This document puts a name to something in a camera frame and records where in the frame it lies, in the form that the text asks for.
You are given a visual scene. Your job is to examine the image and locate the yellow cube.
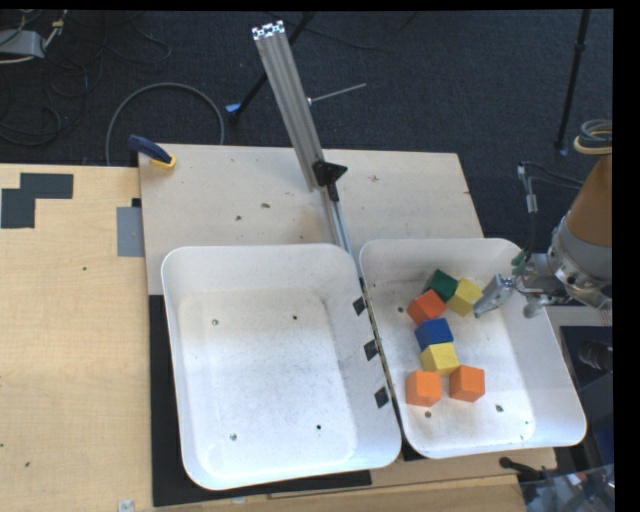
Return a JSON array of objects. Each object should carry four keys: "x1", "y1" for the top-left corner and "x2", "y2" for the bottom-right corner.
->
[
  {"x1": 445, "y1": 277, "x2": 484, "y2": 318},
  {"x1": 419, "y1": 341, "x2": 462, "y2": 377}
]

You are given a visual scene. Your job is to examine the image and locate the green cube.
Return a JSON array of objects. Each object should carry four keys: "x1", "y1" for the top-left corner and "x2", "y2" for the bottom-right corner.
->
[{"x1": 428, "y1": 268, "x2": 460, "y2": 303}]

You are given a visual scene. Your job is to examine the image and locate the pale wood board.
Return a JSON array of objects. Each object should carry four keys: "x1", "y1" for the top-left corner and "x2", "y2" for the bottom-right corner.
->
[{"x1": 137, "y1": 143, "x2": 557, "y2": 497}]

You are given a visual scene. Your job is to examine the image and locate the orange cube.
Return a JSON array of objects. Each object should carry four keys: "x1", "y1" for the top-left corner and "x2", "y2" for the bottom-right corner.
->
[
  {"x1": 448, "y1": 364, "x2": 487, "y2": 404},
  {"x1": 404, "y1": 369, "x2": 444, "y2": 408},
  {"x1": 405, "y1": 288, "x2": 448, "y2": 327}
]

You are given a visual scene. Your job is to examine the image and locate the blue cube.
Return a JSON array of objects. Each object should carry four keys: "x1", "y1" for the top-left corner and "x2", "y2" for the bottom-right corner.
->
[{"x1": 413, "y1": 317, "x2": 456, "y2": 352}]

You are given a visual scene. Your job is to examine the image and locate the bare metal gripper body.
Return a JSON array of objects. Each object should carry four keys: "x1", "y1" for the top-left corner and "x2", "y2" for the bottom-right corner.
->
[{"x1": 514, "y1": 251, "x2": 614, "y2": 313}]

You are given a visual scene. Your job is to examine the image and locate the white plastic tray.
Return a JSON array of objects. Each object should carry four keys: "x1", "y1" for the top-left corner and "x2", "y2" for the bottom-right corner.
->
[
  {"x1": 160, "y1": 242, "x2": 404, "y2": 492},
  {"x1": 358, "y1": 237, "x2": 588, "y2": 460}
]

